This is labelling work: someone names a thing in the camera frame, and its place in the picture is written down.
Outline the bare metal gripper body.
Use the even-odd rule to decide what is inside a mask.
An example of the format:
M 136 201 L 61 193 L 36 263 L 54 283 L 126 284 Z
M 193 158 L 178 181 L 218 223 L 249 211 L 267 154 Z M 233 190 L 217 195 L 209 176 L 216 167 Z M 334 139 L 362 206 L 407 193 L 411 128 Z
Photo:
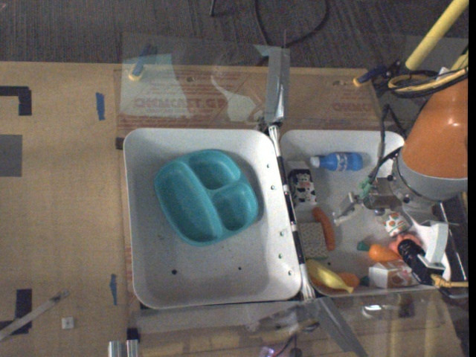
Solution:
M 401 190 L 399 182 L 394 176 L 376 178 L 363 198 L 367 209 L 397 211 L 404 204 L 409 203 L 411 195 L 405 189 Z

